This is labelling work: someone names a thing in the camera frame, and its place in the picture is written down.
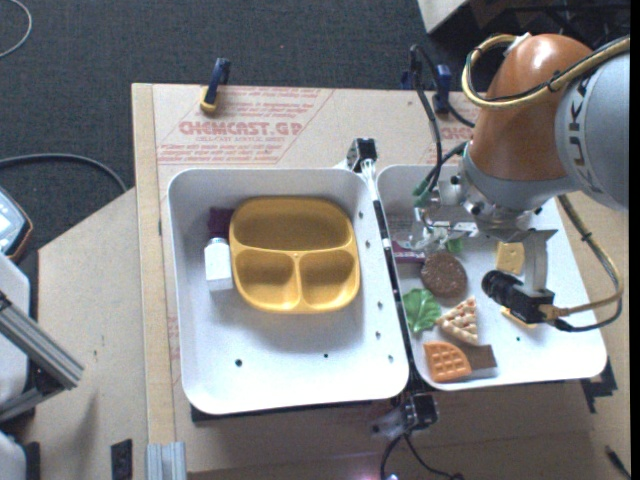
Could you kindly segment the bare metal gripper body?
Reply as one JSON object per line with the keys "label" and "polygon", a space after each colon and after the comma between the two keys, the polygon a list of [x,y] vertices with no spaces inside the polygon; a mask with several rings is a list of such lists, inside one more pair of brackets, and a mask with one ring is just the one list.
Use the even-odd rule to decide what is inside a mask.
{"label": "bare metal gripper body", "polygon": [[442,177],[418,183],[418,209],[424,225],[472,221],[479,233],[507,242],[528,234],[530,215],[539,207],[539,184],[531,181]]}

